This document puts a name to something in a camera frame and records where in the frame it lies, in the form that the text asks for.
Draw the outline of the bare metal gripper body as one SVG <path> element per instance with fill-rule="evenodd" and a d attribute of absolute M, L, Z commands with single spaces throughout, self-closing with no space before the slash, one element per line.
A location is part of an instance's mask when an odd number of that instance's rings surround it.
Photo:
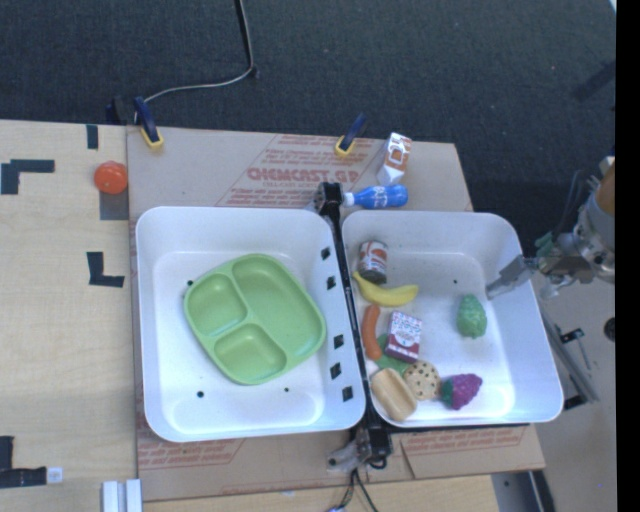
<path fill-rule="evenodd" d="M 615 283 L 615 233 L 613 230 L 577 230 L 553 237 L 546 233 L 535 241 L 539 271 L 554 284 L 594 279 Z"/>

